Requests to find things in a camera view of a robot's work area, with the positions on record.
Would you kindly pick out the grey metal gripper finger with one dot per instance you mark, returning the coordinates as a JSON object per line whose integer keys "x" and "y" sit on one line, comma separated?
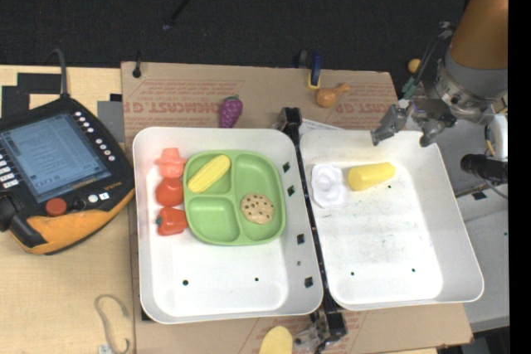
{"x": 388, "y": 124}
{"x": 430, "y": 134}

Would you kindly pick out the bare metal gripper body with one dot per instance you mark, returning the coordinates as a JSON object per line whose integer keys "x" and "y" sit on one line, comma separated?
{"x": 452, "y": 103}

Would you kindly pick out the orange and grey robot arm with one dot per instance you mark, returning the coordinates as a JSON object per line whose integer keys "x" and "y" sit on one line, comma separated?
{"x": 481, "y": 25}

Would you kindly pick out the small orange round toy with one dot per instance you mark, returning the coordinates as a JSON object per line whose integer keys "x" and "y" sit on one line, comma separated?
{"x": 414, "y": 65}

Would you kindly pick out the yellow cone-shaped toy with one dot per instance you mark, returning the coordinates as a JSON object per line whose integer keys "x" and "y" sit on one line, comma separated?
{"x": 369, "y": 176}

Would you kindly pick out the brown chicken drumstick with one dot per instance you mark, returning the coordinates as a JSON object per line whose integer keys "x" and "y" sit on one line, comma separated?
{"x": 328, "y": 96}

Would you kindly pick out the white fried egg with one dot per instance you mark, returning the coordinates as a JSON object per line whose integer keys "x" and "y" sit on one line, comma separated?
{"x": 328, "y": 184}

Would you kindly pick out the white plastic tray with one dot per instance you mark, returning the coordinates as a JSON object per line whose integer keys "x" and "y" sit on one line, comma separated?
{"x": 224, "y": 277}
{"x": 386, "y": 244}

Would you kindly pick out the brown cardboard board, red print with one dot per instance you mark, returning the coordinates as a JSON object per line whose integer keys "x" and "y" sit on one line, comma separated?
{"x": 265, "y": 95}

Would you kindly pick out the brown chocolate chip biscuit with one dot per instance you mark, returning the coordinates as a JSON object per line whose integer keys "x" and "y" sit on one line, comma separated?
{"x": 257, "y": 209}

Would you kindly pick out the purple grapes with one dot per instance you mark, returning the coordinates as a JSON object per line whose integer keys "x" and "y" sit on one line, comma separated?
{"x": 230, "y": 112}

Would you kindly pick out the yellow corn cob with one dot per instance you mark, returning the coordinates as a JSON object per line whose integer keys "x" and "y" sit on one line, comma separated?
{"x": 208, "y": 173}

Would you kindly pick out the green divided plate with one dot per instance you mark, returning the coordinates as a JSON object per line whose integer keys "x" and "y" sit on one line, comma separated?
{"x": 211, "y": 219}

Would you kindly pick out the salmon red toy hat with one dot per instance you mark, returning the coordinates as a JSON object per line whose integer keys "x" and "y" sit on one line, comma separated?
{"x": 170, "y": 159}

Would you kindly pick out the red tomato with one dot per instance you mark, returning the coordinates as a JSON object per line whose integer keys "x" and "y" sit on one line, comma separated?
{"x": 169, "y": 192}

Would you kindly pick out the red bell pepper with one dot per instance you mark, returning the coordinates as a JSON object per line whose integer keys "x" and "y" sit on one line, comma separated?
{"x": 172, "y": 221}

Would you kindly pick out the black cylinder on white bracket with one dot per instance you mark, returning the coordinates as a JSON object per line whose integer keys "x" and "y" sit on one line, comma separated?
{"x": 483, "y": 168}

